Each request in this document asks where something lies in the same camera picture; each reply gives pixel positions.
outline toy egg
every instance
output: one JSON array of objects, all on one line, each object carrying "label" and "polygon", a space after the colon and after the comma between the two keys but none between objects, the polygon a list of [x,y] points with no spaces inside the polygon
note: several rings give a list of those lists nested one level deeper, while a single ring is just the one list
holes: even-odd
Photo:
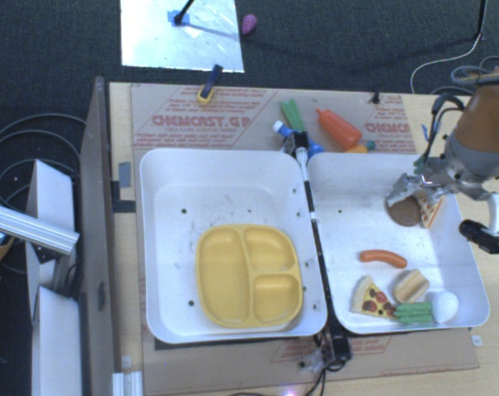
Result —
[{"label": "toy egg", "polygon": [[432,298],[432,317],[437,323],[447,323],[458,313],[458,297],[448,290],[438,292]]}]

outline reflective sheet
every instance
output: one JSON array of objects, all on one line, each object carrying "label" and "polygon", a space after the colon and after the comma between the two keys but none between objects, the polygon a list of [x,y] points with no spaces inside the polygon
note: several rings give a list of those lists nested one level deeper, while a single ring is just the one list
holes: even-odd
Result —
[{"label": "reflective sheet", "polygon": [[173,25],[187,1],[120,0],[122,64],[243,73],[234,0],[195,0]]}]

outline toy bread roll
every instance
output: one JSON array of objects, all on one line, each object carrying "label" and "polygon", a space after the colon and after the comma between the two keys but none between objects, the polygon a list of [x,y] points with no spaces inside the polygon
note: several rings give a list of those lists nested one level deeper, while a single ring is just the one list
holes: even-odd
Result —
[{"label": "toy bread roll", "polygon": [[427,289],[429,289],[429,281],[419,270],[412,270],[394,286],[393,293],[394,298],[403,304],[416,302]]}]

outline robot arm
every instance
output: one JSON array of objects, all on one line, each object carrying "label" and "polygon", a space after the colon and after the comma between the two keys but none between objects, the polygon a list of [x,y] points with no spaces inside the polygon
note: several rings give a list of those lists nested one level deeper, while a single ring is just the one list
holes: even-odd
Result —
[{"label": "robot arm", "polygon": [[[409,196],[426,196],[435,204],[442,195],[462,192],[474,200],[486,200],[491,212],[491,225],[463,222],[460,232],[490,253],[499,253],[499,195],[486,191],[483,183],[499,177],[499,67],[486,75],[463,79],[478,85],[468,105],[456,97],[443,94],[432,108],[433,122],[429,145],[415,163],[415,176],[403,174],[387,197],[389,207]],[[440,112],[446,101],[463,111],[458,124],[447,137],[444,152],[429,157],[431,145],[438,133]]]}]

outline white cable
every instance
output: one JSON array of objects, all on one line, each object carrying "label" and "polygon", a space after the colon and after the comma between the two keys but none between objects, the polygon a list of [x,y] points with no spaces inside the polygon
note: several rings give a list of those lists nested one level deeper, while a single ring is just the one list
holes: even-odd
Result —
[{"label": "white cable", "polygon": [[484,22],[486,20],[486,13],[487,13],[487,0],[485,2],[485,6],[483,8],[482,28],[480,29],[480,32],[478,33],[477,38],[474,41],[473,47],[471,47],[470,51],[468,51],[467,53],[461,54],[460,56],[454,56],[454,57],[449,57],[448,59],[440,59],[440,60],[434,60],[432,62],[427,62],[427,63],[424,63],[421,66],[418,66],[417,68],[414,69],[414,72],[412,72],[412,75],[411,75],[411,91],[412,91],[412,94],[416,94],[416,91],[414,90],[414,76],[416,76],[416,73],[419,70],[421,70],[425,66],[430,66],[432,64],[438,64],[438,63],[450,62],[452,60],[462,59],[464,57],[469,56],[472,52],[474,52],[474,49],[477,48],[478,42],[480,42],[480,40],[482,39],[482,31],[483,31]]}]

